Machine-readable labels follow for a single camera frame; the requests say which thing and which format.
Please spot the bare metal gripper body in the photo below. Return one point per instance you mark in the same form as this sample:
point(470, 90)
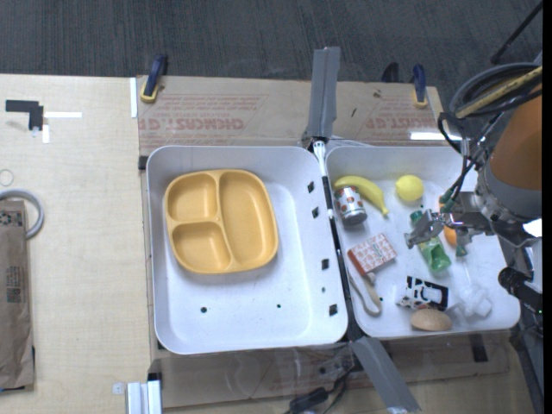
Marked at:
point(474, 218)

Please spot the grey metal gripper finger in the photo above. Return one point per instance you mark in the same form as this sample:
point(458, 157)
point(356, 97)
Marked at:
point(417, 236)
point(433, 220)

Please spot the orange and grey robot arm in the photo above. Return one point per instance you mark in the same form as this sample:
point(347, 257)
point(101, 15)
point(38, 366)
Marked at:
point(517, 145)

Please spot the orange carrot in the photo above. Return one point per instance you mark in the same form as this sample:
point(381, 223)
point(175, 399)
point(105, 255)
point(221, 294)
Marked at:
point(450, 236)

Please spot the green plastic bottle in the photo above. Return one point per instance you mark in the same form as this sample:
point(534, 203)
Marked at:
point(437, 255)

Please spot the yellow lemon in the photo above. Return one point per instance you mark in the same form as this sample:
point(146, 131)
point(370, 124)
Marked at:
point(409, 188)

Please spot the orange and white carton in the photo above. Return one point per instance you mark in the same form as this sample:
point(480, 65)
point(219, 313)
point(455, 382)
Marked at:
point(371, 253)

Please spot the black and white carton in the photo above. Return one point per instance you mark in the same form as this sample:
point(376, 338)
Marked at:
point(424, 293)

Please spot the yellow banana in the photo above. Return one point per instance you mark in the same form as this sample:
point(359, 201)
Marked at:
point(366, 188)

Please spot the small can with red print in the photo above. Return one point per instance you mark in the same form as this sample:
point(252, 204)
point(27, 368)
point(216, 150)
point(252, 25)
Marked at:
point(350, 205)

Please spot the brown bread bun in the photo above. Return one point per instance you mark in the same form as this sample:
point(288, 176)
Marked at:
point(431, 320)

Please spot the white plastic tray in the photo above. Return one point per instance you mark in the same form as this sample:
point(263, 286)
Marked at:
point(241, 304)
point(388, 317)

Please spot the yellow divided plate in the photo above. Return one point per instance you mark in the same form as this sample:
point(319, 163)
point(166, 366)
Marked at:
point(224, 220)

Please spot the brown cardboard board, red print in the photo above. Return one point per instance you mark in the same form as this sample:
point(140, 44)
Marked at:
point(241, 119)

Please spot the brown paper bag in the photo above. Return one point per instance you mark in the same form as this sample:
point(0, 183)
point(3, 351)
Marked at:
point(15, 309)

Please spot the black cylinder on white bracket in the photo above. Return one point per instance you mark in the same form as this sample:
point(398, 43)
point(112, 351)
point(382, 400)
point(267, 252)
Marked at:
point(519, 285)

